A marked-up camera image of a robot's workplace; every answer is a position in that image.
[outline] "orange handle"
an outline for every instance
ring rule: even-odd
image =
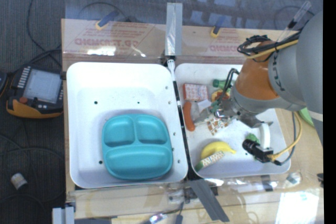
[[[185,102],[182,110],[183,110],[183,116],[184,116],[184,123],[185,123],[187,130],[191,132],[194,131],[195,125],[191,118],[191,103]]]

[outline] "blue plate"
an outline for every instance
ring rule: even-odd
[[[173,153],[166,125],[147,114],[110,118],[102,130],[102,151],[108,172],[125,180],[146,180],[166,174]]]

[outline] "device button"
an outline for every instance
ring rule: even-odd
[[[26,103],[28,103],[28,99],[26,98],[26,97],[20,97],[20,99],[19,99],[19,102],[21,103],[21,104],[26,104]]]

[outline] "dark floor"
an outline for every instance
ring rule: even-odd
[[[323,0],[0,0],[0,71],[14,72],[60,48],[62,18],[101,18],[113,6],[133,22],[164,24],[167,2],[182,2],[186,25],[213,25],[225,15],[225,27],[284,29],[304,1],[312,4],[306,19],[323,9]],[[60,69],[60,51],[51,56],[35,64]],[[5,102],[6,94],[0,99],[0,223],[51,223],[52,208],[65,201],[63,117],[17,118]],[[10,182],[18,172],[28,182],[23,193]]]

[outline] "yellow banana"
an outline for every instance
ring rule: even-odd
[[[212,142],[210,144],[207,144],[201,152],[201,159],[204,159],[206,157],[211,156],[215,152],[218,151],[224,151],[224,152],[231,152],[231,153],[236,153],[235,150],[233,150],[228,143],[224,141],[216,141]]]

